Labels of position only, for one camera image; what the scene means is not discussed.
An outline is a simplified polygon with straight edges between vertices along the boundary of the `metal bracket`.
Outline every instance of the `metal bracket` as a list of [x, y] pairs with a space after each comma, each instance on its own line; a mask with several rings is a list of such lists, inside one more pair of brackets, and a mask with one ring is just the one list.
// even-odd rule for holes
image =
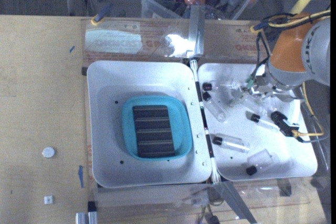
[[77, 213], [76, 224], [98, 224], [97, 212]]
[[190, 10], [188, 41], [194, 44], [194, 50], [187, 52], [188, 58], [194, 58], [203, 54], [204, 31], [205, 31], [204, 6], [192, 5]]

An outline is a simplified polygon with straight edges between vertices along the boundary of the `glass vial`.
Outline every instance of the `glass vial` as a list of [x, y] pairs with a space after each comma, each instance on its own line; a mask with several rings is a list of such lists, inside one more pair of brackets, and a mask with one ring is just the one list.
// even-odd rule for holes
[[255, 123], [257, 123], [259, 126], [263, 128], [267, 128], [275, 132], [278, 132], [280, 130], [279, 127], [276, 126], [274, 123], [266, 120], [264, 117], [260, 117], [257, 114], [253, 113], [250, 117], [250, 120], [254, 121]]
[[218, 105], [218, 102], [214, 100], [208, 92], [202, 94], [204, 105], [210, 111], [210, 113], [216, 117], [219, 122], [224, 122], [227, 118], [223, 109]]
[[276, 157], [269, 154], [268, 150], [262, 150], [247, 158], [246, 173], [254, 175], [255, 173], [262, 173], [276, 164]]
[[240, 138], [225, 135], [225, 134], [215, 134], [212, 142], [228, 150], [239, 151], [242, 153], [248, 153], [250, 151], [250, 144], [243, 141]]
[[211, 80], [203, 83], [204, 91], [211, 91], [214, 93], [223, 104], [229, 105], [233, 100], [232, 95], [239, 88], [239, 85], [233, 79]]

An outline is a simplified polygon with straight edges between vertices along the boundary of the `tan tabletop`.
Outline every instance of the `tan tabletop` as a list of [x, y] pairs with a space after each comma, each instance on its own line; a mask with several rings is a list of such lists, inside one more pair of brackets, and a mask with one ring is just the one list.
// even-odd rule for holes
[[[87, 210], [86, 77], [81, 74], [84, 19], [0, 16], [1, 223], [75, 223], [76, 213]], [[43, 157], [45, 147], [56, 150], [54, 157]], [[256, 207], [251, 210], [256, 219], [324, 223], [317, 192], [304, 182], [305, 202]], [[45, 205], [45, 196], [53, 196], [53, 204]]]

